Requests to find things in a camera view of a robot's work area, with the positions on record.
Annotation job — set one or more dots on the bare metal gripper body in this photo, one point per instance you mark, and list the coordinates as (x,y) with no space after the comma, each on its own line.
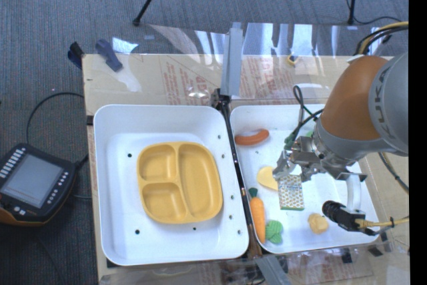
(308,151)

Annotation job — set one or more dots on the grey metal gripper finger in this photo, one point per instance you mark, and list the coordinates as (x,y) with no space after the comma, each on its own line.
(309,173)
(283,168)

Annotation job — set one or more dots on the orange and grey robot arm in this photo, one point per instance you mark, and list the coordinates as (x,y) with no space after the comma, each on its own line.
(360,103)

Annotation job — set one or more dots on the yellow flat slice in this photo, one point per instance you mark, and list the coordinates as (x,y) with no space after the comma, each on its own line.
(266,177)

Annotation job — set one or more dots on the yellow and green patterned carton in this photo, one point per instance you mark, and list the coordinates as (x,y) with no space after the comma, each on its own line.
(292,195)

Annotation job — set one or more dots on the orange sausage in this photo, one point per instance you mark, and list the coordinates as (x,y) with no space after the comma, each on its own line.
(251,138)

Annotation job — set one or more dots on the yellow biscuit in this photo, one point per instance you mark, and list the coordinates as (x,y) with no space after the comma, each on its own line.
(318,223)

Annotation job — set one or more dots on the orange carrot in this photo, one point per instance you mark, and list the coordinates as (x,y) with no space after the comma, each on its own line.
(258,213)

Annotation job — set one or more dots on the green broccoli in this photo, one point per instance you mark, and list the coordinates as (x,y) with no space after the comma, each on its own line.
(274,230)

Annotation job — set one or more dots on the white plastic tray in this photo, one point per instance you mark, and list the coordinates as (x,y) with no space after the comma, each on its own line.
(120,177)
(300,237)

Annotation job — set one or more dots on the yellow divided plate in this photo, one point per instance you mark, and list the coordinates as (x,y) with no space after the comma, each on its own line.
(197,177)

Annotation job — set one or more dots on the brown cardboard board red print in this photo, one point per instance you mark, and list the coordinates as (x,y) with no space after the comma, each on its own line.
(133,83)

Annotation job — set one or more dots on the black cylinder on white bracket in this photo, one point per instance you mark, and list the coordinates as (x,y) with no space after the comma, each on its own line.
(340,213)

